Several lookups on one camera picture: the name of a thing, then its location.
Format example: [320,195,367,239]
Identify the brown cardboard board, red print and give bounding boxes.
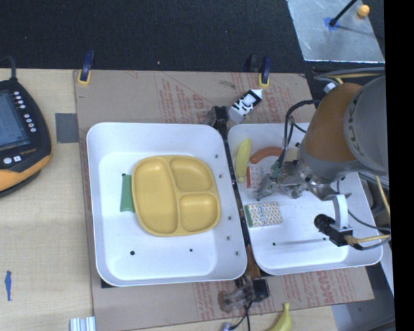
[72,59,377,331]

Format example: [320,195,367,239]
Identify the black and white milk carton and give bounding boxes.
[227,87,265,125]

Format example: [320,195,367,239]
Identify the yellow banana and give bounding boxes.
[233,138,253,184]
[251,302,293,331]

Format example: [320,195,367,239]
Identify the black block with thin wires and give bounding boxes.
[206,105,231,129]
[250,277,270,302]

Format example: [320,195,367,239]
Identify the green flat toy piece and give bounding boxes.
[118,173,135,214]

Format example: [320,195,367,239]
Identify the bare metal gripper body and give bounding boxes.
[276,159,335,202]

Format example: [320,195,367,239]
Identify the black cylinder on white bracket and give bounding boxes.
[312,193,355,249]

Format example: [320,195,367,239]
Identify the yellow divided plate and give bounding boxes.
[129,153,222,239]

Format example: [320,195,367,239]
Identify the thin black and white rod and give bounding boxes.
[217,117,264,284]

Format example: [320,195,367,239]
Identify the white plastic tray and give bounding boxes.
[85,117,249,289]
[226,118,385,278]

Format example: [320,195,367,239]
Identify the orange and green patterned carton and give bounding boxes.
[244,201,285,229]

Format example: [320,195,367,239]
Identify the orange sausage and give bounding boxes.
[249,146,284,166]

